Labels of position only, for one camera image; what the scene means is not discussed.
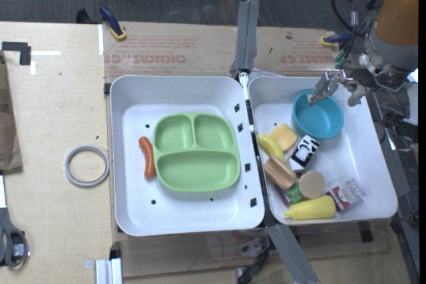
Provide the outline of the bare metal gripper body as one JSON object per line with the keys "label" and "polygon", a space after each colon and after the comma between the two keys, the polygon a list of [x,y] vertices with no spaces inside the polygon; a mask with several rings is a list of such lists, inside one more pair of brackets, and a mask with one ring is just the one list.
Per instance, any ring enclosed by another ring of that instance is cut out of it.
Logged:
{"label": "bare metal gripper body", "polygon": [[389,45],[376,49],[367,45],[358,55],[341,51],[337,69],[337,79],[350,91],[385,88],[397,92],[410,82],[409,75],[415,70],[415,47]]}

